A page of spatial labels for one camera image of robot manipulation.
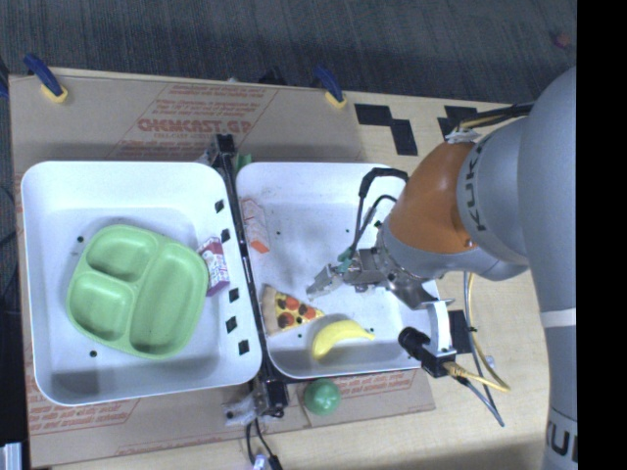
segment green plate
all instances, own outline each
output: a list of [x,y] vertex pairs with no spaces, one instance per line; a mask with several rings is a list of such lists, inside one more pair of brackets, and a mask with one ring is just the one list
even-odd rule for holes
[[209,285],[203,259],[171,238],[129,225],[89,241],[66,298],[89,338],[134,355],[166,358],[189,342]]

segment pizza slice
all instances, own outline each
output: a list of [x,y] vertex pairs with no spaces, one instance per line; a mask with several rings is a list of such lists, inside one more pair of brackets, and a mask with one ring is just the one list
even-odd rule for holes
[[264,287],[262,315],[269,336],[280,331],[296,329],[320,318],[324,312],[271,286]]

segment green sphere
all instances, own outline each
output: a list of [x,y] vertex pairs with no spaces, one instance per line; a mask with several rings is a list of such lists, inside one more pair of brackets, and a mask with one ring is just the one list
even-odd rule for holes
[[335,411],[341,398],[338,386],[325,378],[315,380],[305,388],[305,407],[318,416]]

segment yellow banana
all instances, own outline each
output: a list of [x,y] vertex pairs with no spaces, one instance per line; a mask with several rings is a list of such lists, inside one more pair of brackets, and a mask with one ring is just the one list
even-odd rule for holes
[[374,334],[367,332],[355,320],[345,319],[332,322],[320,329],[313,338],[312,356],[320,360],[336,343],[350,338],[374,339]]

